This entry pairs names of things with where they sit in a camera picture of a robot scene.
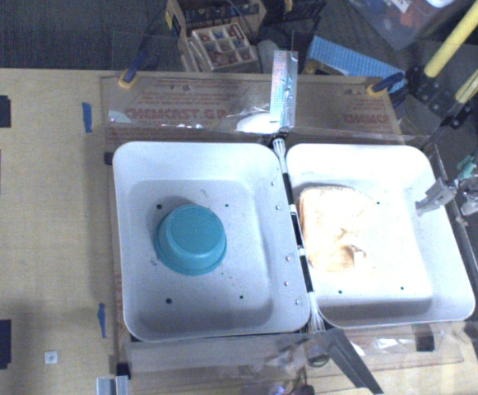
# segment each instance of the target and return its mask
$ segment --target bread slice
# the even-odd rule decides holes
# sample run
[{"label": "bread slice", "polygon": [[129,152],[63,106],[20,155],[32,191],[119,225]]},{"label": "bread slice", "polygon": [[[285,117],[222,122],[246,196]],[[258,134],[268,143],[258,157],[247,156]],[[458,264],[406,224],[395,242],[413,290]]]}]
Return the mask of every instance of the bread slice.
[{"label": "bread slice", "polygon": [[354,268],[366,258],[359,232],[371,221],[375,201],[349,187],[310,187],[299,195],[298,211],[309,264],[324,272]]}]

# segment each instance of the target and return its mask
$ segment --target gray floor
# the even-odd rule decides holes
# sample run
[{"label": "gray floor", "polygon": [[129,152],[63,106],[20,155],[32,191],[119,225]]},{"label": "gray floor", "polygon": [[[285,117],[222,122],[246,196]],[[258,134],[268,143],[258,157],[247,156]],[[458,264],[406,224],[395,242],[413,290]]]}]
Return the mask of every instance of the gray floor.
[{"label": "gray floor", "polygon": [[[180,70],[161,11],[166,0],[0,0],[0,67],[120,70],[134,56],[142,36],[153,30],[159,70]],[[328,0],[318,36],[386,63],[407,69],[426,63],[452,24],[402,51],[394,51],[346,0]],[[478,39],[464,46],[442,74],[455,91],[478,65]],[[420,128],[432,128],[432,114],[409,99],[398,116],[411,116]],[[478,140],[478,111],[439,143],[449,175]],[[468,235],[478,262],[478,213],[468,217]],[[471,337],[478,354],[478,308]]]}]

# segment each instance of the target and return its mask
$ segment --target small white square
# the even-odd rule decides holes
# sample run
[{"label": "small white square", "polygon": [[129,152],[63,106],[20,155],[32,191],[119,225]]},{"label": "small white square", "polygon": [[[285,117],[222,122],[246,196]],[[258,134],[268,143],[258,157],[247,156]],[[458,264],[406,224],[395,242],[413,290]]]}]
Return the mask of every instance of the small white square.
[{"label": "small white square", "polygon": [[58,363],[58,352],[57,351],[45,351],[44,352],[44,363],[46,365],[55,365]]}]

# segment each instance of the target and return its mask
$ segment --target light wood surface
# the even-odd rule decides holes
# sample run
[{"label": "light wood surface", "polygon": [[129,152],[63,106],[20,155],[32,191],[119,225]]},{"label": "light wood surface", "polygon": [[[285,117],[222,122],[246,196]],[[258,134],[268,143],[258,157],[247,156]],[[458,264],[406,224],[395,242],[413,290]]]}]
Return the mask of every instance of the light wood surface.
[{"label": "light wood surface", "polygon": [[[0,370],[0,395],[94,393],[96,378],[114,371],[111,167],[103,161],[100,112],[106,76],[111,73],[0,69],[0,95],[12,101],[12,127],[0,128],[0,319],[12,320],[12,362]],[[92,133],[85,132],[82,102],[92,107]],[[471,342],[465,335],[457,341],[463,361],[374,375],[385,393],[478,395]],[[58,351],[56,365],[44,364],[50,350]],[[350,387],[340,375],[313,385],[317,393]]]}]

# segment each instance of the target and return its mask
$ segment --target blue round object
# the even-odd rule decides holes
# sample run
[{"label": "blue round object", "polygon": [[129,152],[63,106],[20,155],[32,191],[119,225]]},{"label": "blue round object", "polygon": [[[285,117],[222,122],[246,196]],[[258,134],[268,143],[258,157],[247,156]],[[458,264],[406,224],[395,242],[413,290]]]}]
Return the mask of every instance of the blue round object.
[{"label": "blue round object", "polygon": [[158,259],[173,271],[184,275],[208,273],[224,258],[224,226],[209,209],[184,205],[160,222],[155,247]]}]

